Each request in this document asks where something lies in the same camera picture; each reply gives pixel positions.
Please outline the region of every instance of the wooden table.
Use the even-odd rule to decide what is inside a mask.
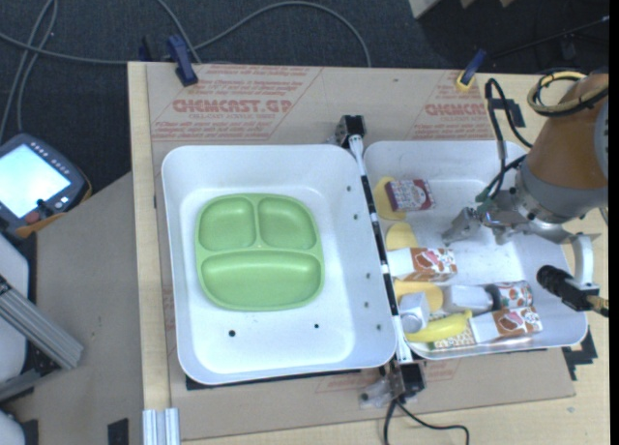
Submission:
[[[525,105],[526,93],[537,78],[533,75],[495,75],[506,95],[523,109],[527,128],[522,133],[533,140],[543,120]],[[478,74],[480,85],[488,79]],[[162,309],[161,272],[156,211],[153,207],[154,176],[151,153],[150,119],[146,67],[129,64],[130,109],[133,147],[133,184],[137,264],[139,285],[139,317],[142,349],[143,397],[146,409],[164,410],[171,405],[168,383],[167,354]],[[511,133],[504,117],[500,117],[504,135]],[[597,281],[608,295],[608,231],[597,212],[582,222],[572,223],[575,231],[602,233],[594,242]],[[554,443],[610,442],[609,423],[609,355],[608,320],[589,313],[591,333],[598,349],[593,365],[579,366],[576,371],[576,395],[561,400],[545,400],[472,410],[443,412],[423,416],[435,425],[463,424],[471,432],[472,443]],[[194,440],[191,444],[287,444],[287,443],[368,443],[382,442],[382,421],[368,420],[341,425],[319,426],[296,430],[279,430],[249,435]],[[396,417],[390,429],[393,443],[463,443],[459,430],[438,432],[420,429],[408,418]]]

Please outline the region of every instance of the yellow object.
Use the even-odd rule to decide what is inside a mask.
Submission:
[[[424,292],[430,312],[436,312],[443,307],[443,291],[431,282],[403,282],[394,280],[394,292],[398,303],[402,295]]]
[[[404,220],[406,218],[406,212],[394,211],[385,191],[385,185],[389,182],[396,180],[394,177],[383,177],[380,179],[376,187],[372,190],[374,195],[374,204],[376,205],[376,213],[384,220]]]
[[[441,341],[448,337],[455,337],[461,334],[468,323],[468,319],[473,315],[470,310],[457,312],[447,317],[435,319],[427,324],[427,327],[417,333],[404,334],[408,341]]]
[[[398,249],[413,249],[418,248],[419,243],[417,237],[413,233],[413,229],[407,222],[394,223],[385,236],[385,247],[387,251],[396,251]]]

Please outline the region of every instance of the handheld device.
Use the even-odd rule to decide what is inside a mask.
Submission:
[[[0,231],[23,239],[86,199],[82,172],[46,142],[19,133],[0,146]]]

